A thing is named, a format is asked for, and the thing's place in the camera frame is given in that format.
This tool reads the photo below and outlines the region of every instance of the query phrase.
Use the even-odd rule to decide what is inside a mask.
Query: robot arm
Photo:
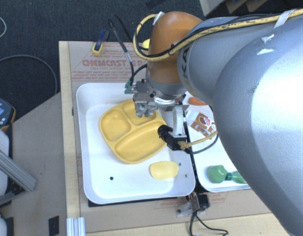
[[[241,175],[302,236],[303,10],[203,22],[170,12],[154,25],[149,55],[135,48],[148,60],[144,88],[133,90],[138,116],[172,109],[186,91],[205,101]]]

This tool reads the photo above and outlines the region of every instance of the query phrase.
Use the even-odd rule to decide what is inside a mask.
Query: black floor
[[[256,12],[283,12],[303,7],[303,0],[269,0]],[[11,55],[30,55],[47,62],[53,73],[39,60],[15,57],[0,62],[0,97],[16,108],[17,118],[28,113],[60,90],[58,42],[95,41],[108,18],[117,14],[133,32],[146,15],[159,11],[185,11],[199,18],[204,15],[199,0],[0,0],[0,17],[7,31],[0,38],[0,59]],[[250,14],[245,5],[234,15]],[[221,4],[208,17],[228,16]],[[0,21],[0,34],[3,32]],[[120,31],[123,41],[125,34]],[[113,35],[109,41],[116,41]]]

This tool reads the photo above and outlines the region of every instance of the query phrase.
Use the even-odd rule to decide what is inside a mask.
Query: green toy
[[[223,165],[211,166],[208,170],[209,177],[214,183],[233,180],[237,183],[246,183],[238,171],[233,173],[227,172]]]

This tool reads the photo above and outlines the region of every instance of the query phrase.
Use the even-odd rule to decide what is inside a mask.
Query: multimeter
[[[16,111],[7,101],[0,98],[0,129],[7,131],[8,126],[14,121]]]

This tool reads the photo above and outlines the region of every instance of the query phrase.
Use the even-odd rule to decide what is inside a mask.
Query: yellow cable
[[[302,14],[303,14],[303,9],[295,10],[289,15],[289,18],[300,16]],[[156,17],[156,14],[152,14],[152,15],[149,15],[146,18],[144,18],[140,22],[140,24],[137,26],[136,34],[138,35],[140,29],[142,28],[143,24],[147,20],[149,20],[151,18],[154,18],[154,17]],[[238,28],[247,27],[247,26],[272,23],[272,22],[277,21],[279,19],[279,17],[280,17],[280,15],[276,15],[276,16],[270,16],[270,17],[266,17],[266,18],[252,19],[252,20],[235,22],[235,23],[230,23],[230,24],[225,24],[225,25],[215,26],[215,27],[209,28],[209,29],[200,31],[197,34],[193,35],[192,37],[186,39],[185,41],[183,41],[182,43],[177,45],[175,48],[173,48],[170,51],[170,54],[167,53],[167,54],[161,55],[159,57],[151,58],[151,57],[146,57],[146,56],[142,55],[137,49],[135,37],[133,38],[133,47],[134,47],[134,51],[135,51],[136,55],[139,56],[140,58],[142,58],[144,60],[147,60],[147,61],[160,61],[160,60],[168,58],[169,56],[173,55],[178,50],[182,49],[184,46],[188,45],[189,43],[191,43],[191,42],[195,41],[196,39],[198,39],[200,37],[203,37],[205,35],[215,33],[215,32],[219,32],[219,31],[229,30],[229,29],[238,29]]]
[[[199,143],[202,143],[208,139],[211,139],[212,137],[214,137],[215,135],[217,135],[217,131],[215,131],[214,133],[211,133],[209,136],[205,137],[205,138],[202,138],[202,139],[199,139],[197,141],[194,141],[192,143],[186,143],[184,141],[178,141],[178,144],[180,145],[180,148],[181,149],[185,149],[185,148],[189,148],[195,144],[199,144]]]

